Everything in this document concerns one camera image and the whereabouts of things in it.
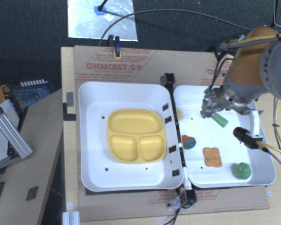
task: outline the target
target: metal sheet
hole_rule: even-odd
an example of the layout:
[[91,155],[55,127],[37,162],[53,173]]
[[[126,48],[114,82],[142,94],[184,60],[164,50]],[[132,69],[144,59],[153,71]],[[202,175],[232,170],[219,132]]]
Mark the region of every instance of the metal sheet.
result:
[[[70,38],[100,39],[109,25],[119,19],[118,16],[97,15],[94,8],[104,0],[68,0],[68,36]],[[133,13],[132,0],[108,0],[104,8],[120,15]],[[134,16],[120,21],[112,27],[104,39],[112,34],[123,41],[137,41]]]

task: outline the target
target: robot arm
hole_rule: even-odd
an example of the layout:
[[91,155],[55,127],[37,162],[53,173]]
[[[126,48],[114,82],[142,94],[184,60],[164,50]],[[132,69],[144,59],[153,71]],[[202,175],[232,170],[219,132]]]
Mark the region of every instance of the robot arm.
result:
[[[260,27],[245,39],[276,34],[271,28]],[[224,109],[247,114],[247,105],[267,92],[281,99],[281,39],[239,48],[223,85],[213,88],[203,100],[201,116],[211,117]]]

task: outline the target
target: yellow plate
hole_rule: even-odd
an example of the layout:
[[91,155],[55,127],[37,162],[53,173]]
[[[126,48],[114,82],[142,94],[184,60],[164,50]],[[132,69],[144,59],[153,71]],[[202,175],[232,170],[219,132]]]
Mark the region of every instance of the yellow plate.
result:
[[163,121],[151,110],[115,110],[108,117],[107,137],[111,154],[124,163],[156,162],[167,148]]

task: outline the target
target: yellow clip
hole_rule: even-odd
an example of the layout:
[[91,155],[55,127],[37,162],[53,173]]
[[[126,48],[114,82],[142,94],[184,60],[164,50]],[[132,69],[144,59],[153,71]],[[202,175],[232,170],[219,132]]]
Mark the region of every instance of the yellow clip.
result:
[[117,57],[117,56],[116,56],[116,50],[113,50],[113,57],[114,57],[114,59],[116,59],[116,60],[122,59],[122,51],[120,51],[120,56]]

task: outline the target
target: white tray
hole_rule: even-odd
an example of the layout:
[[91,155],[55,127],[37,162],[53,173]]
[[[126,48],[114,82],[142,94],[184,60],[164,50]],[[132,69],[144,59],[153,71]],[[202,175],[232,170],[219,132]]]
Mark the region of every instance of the white tray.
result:
[[[200,115],[204,90],[202,86],[179,86],[174,91],[176,108],[182,111],[179,122],[182,135],[192,136],[197,144],[190,150],[184,150],[187,175],[190,181],[201,188],[220,188],[236,186],[269,185],[274,182],[276,172],[272,158],[261,150],[247,148],[233,136],[236,127],[250,131],[250,116],[239,115],[235,111],[219,112],[229,122],[225,128],[212,118],[203,119]],[[264,137],[261,124],[259,135]],[[217,147],[222,159],[222,167],[207,167],[204,162],[203,148]],[[241,162],[251,167],[251,176],[246,180],[237,179],[233,168]]]
[[[107,120],[117,109],[148,109],[165,123],[167,152],[153,163],[127,164],[116,160],[107,141]],[[168,91],[160,85],[86,82],[79,89],[81,178],[92,191],[177,188],[183,181],[176,127]],[[169,152],[169,147],[176,151]]]

